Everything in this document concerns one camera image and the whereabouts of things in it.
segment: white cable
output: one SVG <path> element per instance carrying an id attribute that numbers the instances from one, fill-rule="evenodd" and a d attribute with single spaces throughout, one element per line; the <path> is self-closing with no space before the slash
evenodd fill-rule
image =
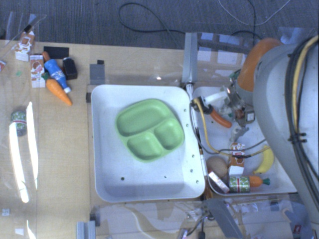
<path id="1" fill-rule="evenodd" d="M 258 24 L 255 24 L 255 25 L 251 25 L 251 24 L 245 23 L 245 22 L 241 21 L 240 19 L 236 18 L 233 14 L 231 14 L 231 13 L 229 12 L 229 10 L 227 10 L 227 9 L 222 5 L 221 1 L 218 0 L 220 6 L 222 6 L 222 8 L 223 8 L 230 16 L 232 16 L 235 20 L 237 20 L 238 22 L 240 22 L 240 23 L 242 23 L 242 24 L 244 24 L 244 25 L 246 25 L 246 26 L 261 26 L 261 25 L 267 23 L 273 16 L 275 16 L 278 12 L 280 12 L 290 1 L 291 1 L 291 0 L 288 0 L 282 7 L 280 7 L 277 11 L 275 11 L 275 12 L 274 12 L 267 20 L 265 20 L 264 22 L 258 23 Z"/>

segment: white bottle cap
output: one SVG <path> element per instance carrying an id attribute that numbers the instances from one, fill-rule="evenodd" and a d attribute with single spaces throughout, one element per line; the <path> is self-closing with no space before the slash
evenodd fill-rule
<path id="1" fill-rule="evenodd" d="M 64 92 L 67 93 L 67 94 L 68 94 L 70 91 L 71 91 L 71 89 L 70 89 L 69 87 L 66 87 L 66 88 L 64 89 Z"/>

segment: yellow cable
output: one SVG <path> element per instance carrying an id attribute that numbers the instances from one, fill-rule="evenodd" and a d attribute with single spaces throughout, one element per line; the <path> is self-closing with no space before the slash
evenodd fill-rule
<path id="1" fill-rule="evenodd" d="M 202 119 L 202 121 L 203 121 L 205 139 L 206 139 L 206 143 L 207 143 L 208 147 L 209 147 L 210 149 L 212 149 L 214 152 L 218 153 L 218 154 L 232 157 L 232 156 L 233 156 L 232 154 L 225 153 L 225 152 L 221 152 L 221 151 L 215 149 L 213 146 L 211 146 L 211 144 L 210 144 L 210 142 L 209 142 L 209 139 L 208 139 L 207 126 L 206 126 L 206 121 L 205 121 L 205 116 L 204 116 L 203 108 L 202 108 L 202 106 L 201 106 L 200 101 L 198 100 L 198 98 L 195 98 L 193 101 L 194 101 L 194 103 L 197 105 L 197 107 L 198 107 L 198 109 L 199 109 L 199 113 L 200 113 L 201 119 Z M 269 146 L 268 146 L 268 147 L 265 147 L 265 148 L 262 148 L 261 150 L 256 151 L 256 152 L 254 152 L 253 154 L 250 154 L 250 156 L 255 156 L 255 155 L 259 154 L 259 153 L 264 152 L 266 149 L 269 149 L 269 148 L 270 148 Z"/>
<path id="2" fill-rule="evenodd" d="M 293 89 L 292 89 L 292 100 L 293 100 L 293 118 L 294 118 L 294 127 L 295 131 L 297 132 L 298 130 L 298 125 L 297 125 L 297 91 L 298 91 L 298 82 L 300 78 L 300 71 L 302 69 L 302 65 L 304 63 L 305 57 L 310 49 L 310 47 L 315 43 L 318 42 L 318 35 L 311 38 L 304 48 L 302 49 L 300 56 L 298 58 L 297 64 L 296 64 L 296 70 L 294 74 L 294 79 L 293 79 Z"/>

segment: green can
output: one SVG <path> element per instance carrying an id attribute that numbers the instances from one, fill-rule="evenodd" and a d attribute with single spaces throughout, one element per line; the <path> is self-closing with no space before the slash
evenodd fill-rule
<path id="1" fill-rule="evenodd" d="M 26 134 L 26 114 L 22 111 L 13 112 L 11 114 L 11 123 L 16 123 L 17 136 Z"/>
<path id="2" fill-rule="evenodd" d="M 248 176 L 231 176 L 229 177 L 229 190 L 236 193 L 249 193 L 249 177 Z"/>

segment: white tray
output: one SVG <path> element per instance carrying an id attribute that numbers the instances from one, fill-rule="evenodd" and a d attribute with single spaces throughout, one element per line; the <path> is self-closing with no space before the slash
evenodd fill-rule
<path id="1" fill-rule="evenodd" d="M 200 96 L 209 96 L 214 93 L 218 93 L 220 90 L 219 87 L 199 87 L 197 88 L 194 93 L 193 97 L 200 97 Z M 213 106 L 215 108 L 221 108 L 223 105 L 223 101 L 219 101 L 215 103 Z M 207 144 L 205 141 L 204 130 L 200 115 L 197 116 L 197 121 L 199 125 L 199 132 L 202 139 L 203 145 L 207 148 Z M 231 137 L 231 128 L 225 128 L 218 123 L 212 123 L 213 119 L 210 115 L 205 116 L 206 124 L 207 124 L 207 132 L 209 135 L 210 143 L 216 149 L 225 149 L 229 148 L 229 138 Z M 264 139 L 264 136 L 259 128 L 257 121 L 255 120 L 253 123 L 248 124 L 247 127 L 249 130 L 241 137 L 239 137 L 238 142 L 245 144 L 246 147 L 250 147 L 255 143 Z M 252 153 L 255 150 L 259 150 L 264 144 L 267 142 L 262 143 L 259 147 L 254 148 L 252 151 L 247 153 Z M 211 157 L 210 154 L 204 151 L 205 159 Z M 262 154 L 256 155 L 251 158 L 245 159 L 245 169 L 244 169 L 244 176 L 253 175 L 252 172 L 259 166 L 262 162 Z M 231 197 L 235 195 L 264 195 L 264 194 L 280 194 L 280 193 L 293 193 L 296 192 L 296 188 L 294 187 L 293 183 L 291 182 L 290 178 L 288 177 L 287 173 L 279 163 L 279 161 L 275 158 L 274 164 L 267 173 L 260 175 L 263 179 L 270 178 L 270 185 L 261 185 L 258 188 L 251 188 L 250 193 L 231 193 L 231 194 L 223 194 L 224 196 Z"/>
<path id="2" fill-rule="evenodd" d="M 149 98 L 162 100 L 185 133 L 181 147 L 143 163 L 129 153 L 115 129 L 117 114 Z M 107 202 L 189 199 L 202 194 L 205 180 L 189 118 L 189 97 L 178 87 L 100 85 L 91 96 L 95 186 Z"/>

